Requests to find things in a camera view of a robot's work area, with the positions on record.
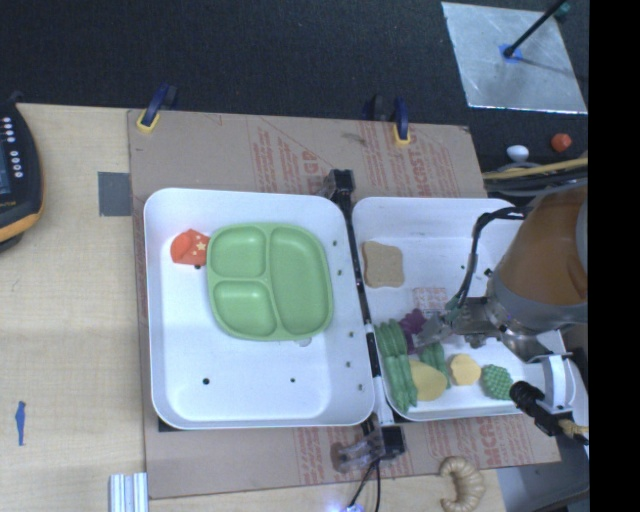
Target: black controller with buttons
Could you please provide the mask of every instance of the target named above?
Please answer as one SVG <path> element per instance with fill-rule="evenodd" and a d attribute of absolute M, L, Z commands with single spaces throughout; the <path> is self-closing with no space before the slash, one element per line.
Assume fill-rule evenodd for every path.
<path fill-rule="evenodd" d="M 33 137 L 15 100 L 0 104 L 0 252 L 33 226 L 44 204 L 44 182 Z"/>

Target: cardboard sheet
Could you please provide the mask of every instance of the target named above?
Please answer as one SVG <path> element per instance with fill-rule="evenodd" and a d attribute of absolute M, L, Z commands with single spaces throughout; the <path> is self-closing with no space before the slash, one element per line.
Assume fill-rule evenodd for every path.
<path fill-rule="evenodd" d="M 362 437 L 355 427 L 176 431 L 163 425 L 150 392 L 143 207 L 165 187 L 315 194 L 331 169 L 351 169 L 354 200 L 368 196 L 485 197 L 464 127 L 410 125 L 397 146 L 390 123 L 163 111 L 155 130 L 128 113 L 142 361 L 144 434 L 152 499 L 357 481 L 331 449 Z M 407 452 L 383 478 L 437 473 L 462 455 L 479 468 L 560 460 L 553 438 L 524 415 L 402 424 Z"/>

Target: metal base plate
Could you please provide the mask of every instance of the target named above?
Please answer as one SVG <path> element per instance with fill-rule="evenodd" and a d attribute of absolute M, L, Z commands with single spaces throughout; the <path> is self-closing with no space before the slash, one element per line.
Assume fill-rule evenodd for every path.
<path fill-rule="evenodd" d="M 586 114 L 556 20 L 502 55 L 542 12 L 442 4 L 470 107 Z"/>

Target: wooden tabletop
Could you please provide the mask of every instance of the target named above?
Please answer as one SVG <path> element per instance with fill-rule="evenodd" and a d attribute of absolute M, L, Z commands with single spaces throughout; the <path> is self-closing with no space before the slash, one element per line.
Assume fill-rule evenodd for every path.
<path fill-rule="evenodd" d="M 109 476 L 145 471 L 132 222 L 101 216 L 99 173 L 129 172 L 125 109 L 19 106 L 45 210 L 0 253 L 0 509 L 107 511 Z M 16 412 L 24 404 L 23 444 Z M 494 470 L 479 512 L 505 510 Z M 358 500 L 375 504 L 375 482 Z M 339 511 L 356 483 L 153 500 L 151 511 Z M 440 510 L 439 476 L 384 479 L 380 510 Z"/>

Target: black rod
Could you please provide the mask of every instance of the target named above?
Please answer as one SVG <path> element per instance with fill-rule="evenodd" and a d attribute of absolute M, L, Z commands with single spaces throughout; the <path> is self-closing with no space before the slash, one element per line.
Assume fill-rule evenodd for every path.
<path fill-rule="evenodd" d="M 553 16 L 553 13 L 556 12 L 558 9 L 560 9 L 560 6 L 565 2 L 566 0 L 558 0 L 555 4 L 549 7 L 546 10 L 546 12 L 540 17 L 540 19 L 536 21 L 533 25 L 531 25 L 529 30 L 527 30 L 524 34 L 520 36 L 520 39 L 518 39 L 511 46 L 508 46 L 507 48 L 504 49 L 504 51 L 502 52 L 502 55 L 504 55 L 507 58 L 511 57 L 513 55 L 513 52 L 516 51 L 516 48 L 520 46 L 525 41 L 525 39 L 527 39 L 531 34 L 533 34 L 540 25 L 542 25 L 545 21 L 547 21 L 549 17 Z"/>

